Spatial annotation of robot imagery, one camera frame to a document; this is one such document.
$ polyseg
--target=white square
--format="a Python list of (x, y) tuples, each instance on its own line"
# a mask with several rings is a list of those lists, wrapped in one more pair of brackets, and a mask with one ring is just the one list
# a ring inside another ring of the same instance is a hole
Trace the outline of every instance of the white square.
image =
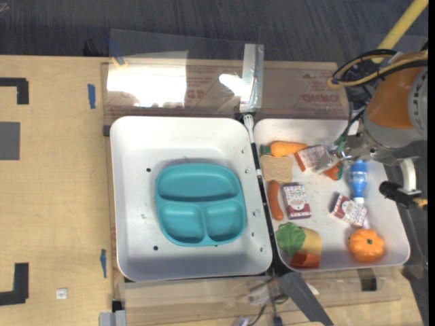
[(57, 300), (65, 300), (68, 298), (68, 289), (63, 287), (62, 289), (56, 290), (56, 299)]

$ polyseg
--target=blue bottle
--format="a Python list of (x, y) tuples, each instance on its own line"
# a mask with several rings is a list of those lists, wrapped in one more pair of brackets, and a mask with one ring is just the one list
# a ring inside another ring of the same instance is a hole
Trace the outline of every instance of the blue bottle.
[(350, 186), (353, 191), (353, 201), (364, 203), (363, 192), (367, 185), (367, 167), (363, 160), (357, 160), (351, 165)]

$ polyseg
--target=wooden surface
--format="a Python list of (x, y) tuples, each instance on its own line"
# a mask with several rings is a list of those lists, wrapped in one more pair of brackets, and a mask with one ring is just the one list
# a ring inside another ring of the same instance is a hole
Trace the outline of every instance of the wooden surface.
[[(0, 161), (0, 291), (14, 264), (29, 262), (29, 298), (0, 306), (1, 325), (98, 325), (114, 291), (101, 65), (105, 58), (0, 56), (1, 77), (29, 80), (30, 105), (0, 87), (0, 122), (21, 123), (19, 161)], [(88, 102), (96, 88), (96, 109)], [(107, 253), (107, 278), (100, 263)], [(327, 307), (336, 325), (422, 325), (406, 279), (395, 275), (389, 302)], [(56, 289), (68, 298), (56, 299)], [(270, 309), (257, 325), (272, 325)], [(306, 324), (283, 311), (285, 325)], [(185, 325), (232, 325), (234, 317)]]

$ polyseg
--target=pumpkin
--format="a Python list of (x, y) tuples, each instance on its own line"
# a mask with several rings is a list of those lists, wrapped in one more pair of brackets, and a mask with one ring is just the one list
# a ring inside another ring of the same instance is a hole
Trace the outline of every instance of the pumpkin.
[(374, 230), (360, 228), (350, 236), (349, 249), (358, 261), (373, 262), (383, 254), (383, 240)]

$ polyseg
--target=red and white box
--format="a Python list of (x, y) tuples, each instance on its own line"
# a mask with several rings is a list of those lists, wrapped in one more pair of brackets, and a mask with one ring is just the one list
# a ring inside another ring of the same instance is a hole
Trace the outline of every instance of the red and white box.
[(314, 145), (297, 151), (294, 156), (302, 172), (313, 170), (319, 165), (320, 159), (326, 153), (326, 147), (323, 145)]
[(350, 223), (355, 227), (362, 227), (367, 216), (367, 208), (363, 204), (354, 202), (340, 194), (337, 197), (331, 215)]
[(311, 217), (311, 209), (303, 185), (289, 183), (283, 185), (281, 191), (289, 219), (307, 219)]

